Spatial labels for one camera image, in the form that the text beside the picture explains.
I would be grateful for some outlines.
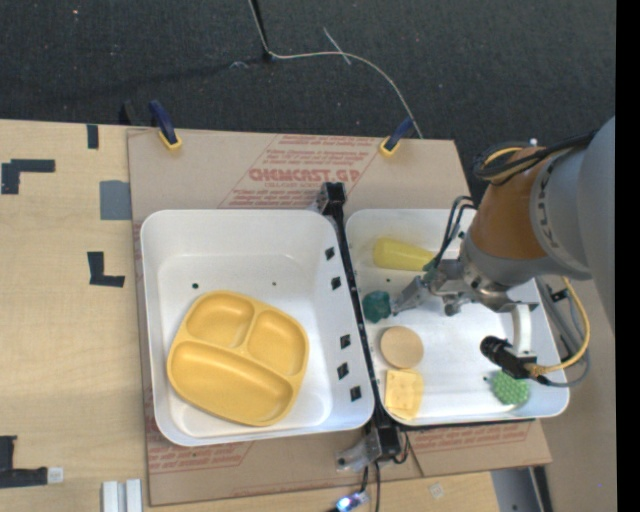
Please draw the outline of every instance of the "white cable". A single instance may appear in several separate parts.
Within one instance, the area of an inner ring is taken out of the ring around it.
[[[391,86],[391,88],[395,91],[396,95],[398,96],[398,99],[400,100],[400,103],[402,103],[402,106],[404,107],[405,111],[407,112],[407,114],[409,115],[409,117],[411,118],[411,121],[413,122],[413,126],[416,130],[416,133],[418,134],[418,137],[420,137],[421,139],[423,139],[423,135],[422,132],[420,131],[420,127],[418,126],[418,123],[416,122],[415,117],[413,116],[413,113],[411,112],[411,109],[409,108],[409,105],[407,104],[407,102],[404,99],[404,96],[402,95],[402,93],[400,92],[400,89],[398,89],[398,86],[394,83],[393,80],[391,80],[391,77],[389,75],[387,75],[384,71],[382,71],[382,69],[380,69],[378,66],[376,66],[373,62],[360,57],[358,55],[354,55],[352,53],[348,53],[348,52],[343,52],[342,50],[340,51],[329,51],[329,52],[310,52],[310,53],[299,53],[299,54],[295,54],[295,55],[279,55],[273,51],[271,51],[271,49],[269,48],[269,46],[267,45],[267,40],[264,36],[264,33],[262,32],[262,27],[260,26],[260,22],[258,21],[258,14],[256,13],[253,4],[251,3],[251,0],[248,0],[249,2],[249,7],[251,8],[251,13],[253,14],[253,21],[256,24],[256,28],[258,29],[258,34],[260,34],[260,40],[262,41],[262,47],[264,48],[264,51],[267,52],[269,55],[271,55],[272,57],[275,57],[276,59],[281,59],[281,60],[292,60],[292,59],[305,59],[308,57],[328,57],[328,56],[339,56],[342,57],[344,59],[346,58],[351,58],[353,60],[357,60],[359,62],[362,62],[363,64],[366,64],[367,66],[369,66],[370,68],[374,69],[375,71],[377,71],[380,75],[382,75],[382,77],[387,81],[387,83]]]

